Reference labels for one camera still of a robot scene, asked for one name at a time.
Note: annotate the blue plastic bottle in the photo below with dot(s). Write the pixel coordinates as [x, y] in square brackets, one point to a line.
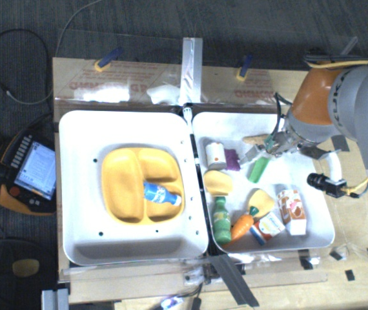
[158, 194]

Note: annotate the white and orange carton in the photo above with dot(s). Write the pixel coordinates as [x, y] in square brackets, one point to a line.
[292, 212]

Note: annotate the orange divided plate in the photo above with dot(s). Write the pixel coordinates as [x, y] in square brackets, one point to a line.
[122, 186]

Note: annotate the white plastic tray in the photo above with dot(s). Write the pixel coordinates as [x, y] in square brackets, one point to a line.
[313, 212]
[84, 179]

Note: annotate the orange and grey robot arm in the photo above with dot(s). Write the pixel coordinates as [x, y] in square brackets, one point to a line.
[316, 95]

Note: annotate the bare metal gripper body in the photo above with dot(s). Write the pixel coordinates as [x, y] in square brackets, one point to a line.
[284, 142]

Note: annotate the yellow bread slice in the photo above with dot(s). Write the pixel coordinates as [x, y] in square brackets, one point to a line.
[216, 182]

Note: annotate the brown cardboard board red print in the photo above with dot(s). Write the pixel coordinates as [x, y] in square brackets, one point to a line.
[122, 76]

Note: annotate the purple grapes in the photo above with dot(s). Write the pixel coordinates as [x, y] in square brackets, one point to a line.
[232, 160]

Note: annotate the black cylinder on white bracket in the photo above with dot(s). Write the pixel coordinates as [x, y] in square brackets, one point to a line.
[324, 182]

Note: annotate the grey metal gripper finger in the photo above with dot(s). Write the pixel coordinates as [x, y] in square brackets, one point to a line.
[251, 155]

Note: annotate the white can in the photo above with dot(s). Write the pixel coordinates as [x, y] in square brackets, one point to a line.
[215, 155]

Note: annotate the yellow cheese wedge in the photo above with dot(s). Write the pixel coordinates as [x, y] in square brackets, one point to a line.
[261, 200]

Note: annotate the white carton blue red ends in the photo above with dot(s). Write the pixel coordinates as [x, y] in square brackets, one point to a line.
[268, 228]

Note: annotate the orange carrot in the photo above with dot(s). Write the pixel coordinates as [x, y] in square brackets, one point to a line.
[242, 226]

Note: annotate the green rectangular block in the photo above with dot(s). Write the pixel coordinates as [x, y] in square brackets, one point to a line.
[258, 171]

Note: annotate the yellow oval object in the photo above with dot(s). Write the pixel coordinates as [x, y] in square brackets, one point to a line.
[26, 267]

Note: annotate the green bottle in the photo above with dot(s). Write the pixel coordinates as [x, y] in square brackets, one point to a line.
[221, 221]

